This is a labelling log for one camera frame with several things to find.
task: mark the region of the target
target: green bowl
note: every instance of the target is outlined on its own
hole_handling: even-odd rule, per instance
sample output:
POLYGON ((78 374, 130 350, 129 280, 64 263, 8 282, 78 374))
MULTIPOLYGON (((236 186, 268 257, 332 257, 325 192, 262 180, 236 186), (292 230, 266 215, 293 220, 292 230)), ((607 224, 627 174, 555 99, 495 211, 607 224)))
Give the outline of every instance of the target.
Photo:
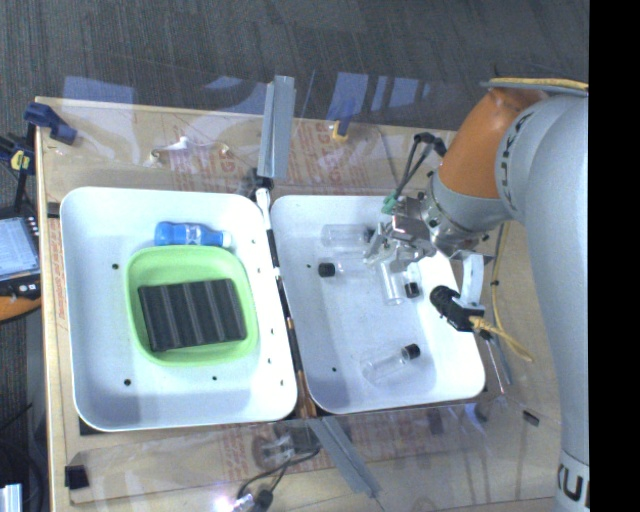
POLYGON ((247 355, 258 341, 258 317, 242 262, 220 247, 168 245, 135 253, 126 268, 126 306, 135 346, 150 361, 164 366, 202 366, 232 361, 247 355), (153 352, 138 296, 141 286, 232 279, 242 310, 247 336, 243 340, 153 352))

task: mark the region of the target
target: blue bottle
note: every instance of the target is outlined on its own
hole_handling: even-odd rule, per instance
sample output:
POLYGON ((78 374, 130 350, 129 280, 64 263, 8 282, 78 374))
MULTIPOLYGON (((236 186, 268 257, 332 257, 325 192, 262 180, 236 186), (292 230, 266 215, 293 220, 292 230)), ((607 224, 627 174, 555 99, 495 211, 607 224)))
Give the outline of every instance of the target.
POLYGON ((155 233, 156 245, 215 245, 228 248, 231 234, 216 231, 202 224, 190 222, 159 222, 155 233))

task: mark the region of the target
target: white tray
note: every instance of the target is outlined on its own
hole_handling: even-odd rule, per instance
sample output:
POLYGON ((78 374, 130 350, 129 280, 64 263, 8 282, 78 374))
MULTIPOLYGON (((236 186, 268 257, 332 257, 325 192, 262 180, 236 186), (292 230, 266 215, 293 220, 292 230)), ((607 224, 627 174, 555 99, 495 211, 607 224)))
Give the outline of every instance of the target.
POLYGON ((485 371, 471 333, 440 318, 429 301, 438 285, 457 289, 449 261, 437 254, 417 265, 419 298, 383 302, 375 276, 339 284, 320 278, 327 256, 320 243, 325 224, 366 224, 382 215, 382 197, 286 196, 272 208, 272 224, 305 377, 313 400, 334 414, 462 400, 481 392, 485 371), (416 343, 421 356, 384 383, 360 372, 363 356, 416 343))
POLYGON ((187 427, 273 421, 293 410, 291 352, 255 203, 231 194, 86 187, 64 198, 60 218, 74 400, 87 424, 104 431, 187 427), (251 354, 179 368, 159 366, 133 346, 124 272, 135 252, 153 245, 163 220, 231 232, 258 314, 251 354))

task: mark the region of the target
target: gray carpet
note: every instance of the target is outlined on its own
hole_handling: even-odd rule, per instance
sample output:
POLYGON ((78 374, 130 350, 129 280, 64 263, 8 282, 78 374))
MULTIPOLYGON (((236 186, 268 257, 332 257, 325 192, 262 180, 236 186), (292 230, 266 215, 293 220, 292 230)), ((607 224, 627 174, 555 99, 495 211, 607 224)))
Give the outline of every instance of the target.
MULTIPOLYGON (((0 135, 36 95, 259 114, 275 74, 296 116, 350 98, 355 121, 455 130, 497 74, 588 81, 589 19, 586 0, 7 0, 0 135)), ((14 190, 0 169, 0 205, 14 190)), ((24 333, 0 326, 0 425, 27 405, 24 333)))

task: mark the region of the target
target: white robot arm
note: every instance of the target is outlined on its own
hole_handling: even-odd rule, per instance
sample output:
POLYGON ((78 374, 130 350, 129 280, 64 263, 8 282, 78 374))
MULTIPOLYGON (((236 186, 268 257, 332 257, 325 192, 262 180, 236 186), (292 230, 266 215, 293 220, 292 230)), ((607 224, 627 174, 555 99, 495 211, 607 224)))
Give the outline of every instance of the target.
POLYGON ((586 94, 491 88, 456 134, 424 197, 400 199, 385 233, 421 247, 421 257, 435 250, 452 257, 471 251, 504 221, 525 226, 559 385, 556 512, 590 508, 587 139, 586 94), (418 218, 422 228, 412 229, 418 218))

